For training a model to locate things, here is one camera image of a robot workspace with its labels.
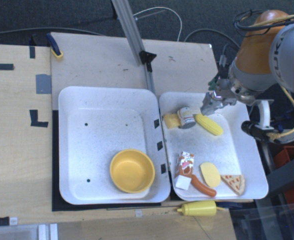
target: white tray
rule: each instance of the white tray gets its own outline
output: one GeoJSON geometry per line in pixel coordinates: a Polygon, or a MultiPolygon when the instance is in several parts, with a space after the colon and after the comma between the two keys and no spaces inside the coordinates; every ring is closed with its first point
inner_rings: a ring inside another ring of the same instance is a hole
{"type": "Polygon", "coordinates": [[[169,196],[158,101],[151,91],[70,86],[60,92],[58,107],[64,200],[74,205],[159,203],[169,196]],[[138,149],[154,164],[154,182],[144,192],[125,193],[112,182],[110,162],[124,149],[138,149]]]}
{"type": "MultiPolygon", "coordinates": [[[[160,113],[176,113],[182,107],[190,107],[193,113],[200,113],[205,93],[165,92],[159,98],[160,113]]],[[[181,151],[192,153],[194,158],[193,173],[204,182],[200,164],[213,163],[221,175],[243,174],[245,191],[236,195],[222,181],[214,189],[217,195],[212,198],[202,194],[192,185],[188,190],[173,186],[176,194],[185,201],[201,201],[208,199],[261,199],[268,193],[268,183],[261,162],[256,141],[241,130],[243,121],[249,120],[246,105],[237,102],[234,106],[226,106],[216,110],[209,118],[217,122],[223,134],[215,136],[199,124],[189,128],[178,127],[168,129],[162,121],[165,146],[170,164],[171,176],[174,177],[175,166],[181,151]]]]}

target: yellow mustard bottle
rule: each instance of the yellow mustard bottle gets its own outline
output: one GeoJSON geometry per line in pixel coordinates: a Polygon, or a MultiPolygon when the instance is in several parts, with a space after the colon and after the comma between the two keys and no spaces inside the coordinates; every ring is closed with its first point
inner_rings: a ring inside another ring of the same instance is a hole
{"type": "Polygon", "coordinates": [[[184,203],[177,209],[185,216],[214,216],[217,212],[214,200],[194,201],[184,203]]]}

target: black cable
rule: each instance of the black cable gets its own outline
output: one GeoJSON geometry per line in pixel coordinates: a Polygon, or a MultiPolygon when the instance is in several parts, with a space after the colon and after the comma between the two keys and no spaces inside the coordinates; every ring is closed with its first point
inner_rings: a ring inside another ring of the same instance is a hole
{"type": "Polygon", "coordinates": [[[21,29],[14,29],[14,30],[8,30],[8,31],[1,31],[0,35],[4,34],[12,34],[17,32],[26,32],[26,31],[42,31],[42,30],[59,30],[59,31],[72,31],[72,32],[79,32],[79,33],[85,33],[90,35],[96,35],[96,36],[104,36],[101,33],[96,33],[88,30],[82,30],[78,28],[70,28],[70,27],[55,27],[55,26],[45,26],[45,27],[30,27],[30,28],[21,28],[21,29]]]}
{"type": "Polygon", "coordinates": [[[243,38],[249,38],[249,37],[253,37],[253,36],[262,36],[262,35],[265,35],[271,28],[268,28],[264,33],[259,33],[259,34],[243,34],[240,32],[239,29],[236,28],[236,31],[239,35],[241,35],[243,38]]]}
{"type": "Polygon", "coordinates": [[[233,20],[233,25],[237,30],[242,30],[242,31],[259,31],[259,30],[266,30],[267,31],[270,28],[276,28],[280,26],[287,26],[290,24],[294,24],[294,16],[288,18],[288,19],[283,19],[281,21],[275,22],[273,24],[269,25],[263,25],[263,26],[243,26],[241,25],[241,21],[243,21],[246,18],[250,18],[252,15],[257,15],[257,14],[262,14],[265,12],[264,10],[248,10],[242,13],[239,13],[238,15],[235,16],[233,20]]]}
{"type": "Polygon", "coordinates": [[[238,52],[238,49],[239,49],[239,47],[238,47],[238,49],[236,49],[235,47],[233,47],[232,45],[230,45],[230,44],[225,44],[224,46],[223,46],[223,48],[222,48],[222,55],[225,55],[225,53],[226,53],[226,48],[227,47],[230,47],[230,48],[232,48],[235,52],[238,52]]]}
{"type": "Polygon", "coordinates": [[[194,30],[193,32],[189,33],[186,38],[184,39],[184,42],[187,41],[188,38],[190,38],[193,34],[197,33],[197,32],[202,32],[202,31],[208,31],[208,32],[214,32],[214,33],[217,33],[217,34],[220,34],[222,36],[224,36],[225,38],[229,39],[231,42],[233,42],[233,44],[239,48],[240,46],[238,45],[238,43],[236,43],[232,38],[230,38],[228,35],[218,31],[218,30],[215,30],[215,29],[211,29],[211,28],[200,28],[200,29],[196,29],[194,30]]]}

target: yellow bowl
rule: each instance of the yellow bowl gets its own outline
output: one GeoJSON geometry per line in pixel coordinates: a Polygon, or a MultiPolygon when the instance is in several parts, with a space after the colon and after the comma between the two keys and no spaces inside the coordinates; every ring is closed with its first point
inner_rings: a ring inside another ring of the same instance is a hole
{"type": "Polygon", "coordinates": [[[126,193],[148,189],[155,178],[152,160],[137,149],[124,149],[111,160],[109,172],[117,188],[126,193]]]}

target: metal pole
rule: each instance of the metal pole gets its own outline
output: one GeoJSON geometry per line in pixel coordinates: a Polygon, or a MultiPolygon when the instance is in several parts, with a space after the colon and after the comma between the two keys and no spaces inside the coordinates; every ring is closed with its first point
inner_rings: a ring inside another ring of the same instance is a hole
{"type": "Polygon", "coordinates": [[[128,0],[111,0],[118,14],[122,29],[127,37],[132,54],[138,65],[144,64],[146,84],[148,90],[155,93],[154,80],[152,72],[148,69],[147,64],[142,62],[140,53],[145,51],[144,44],[135,22],[132,9],[128,0]]]}

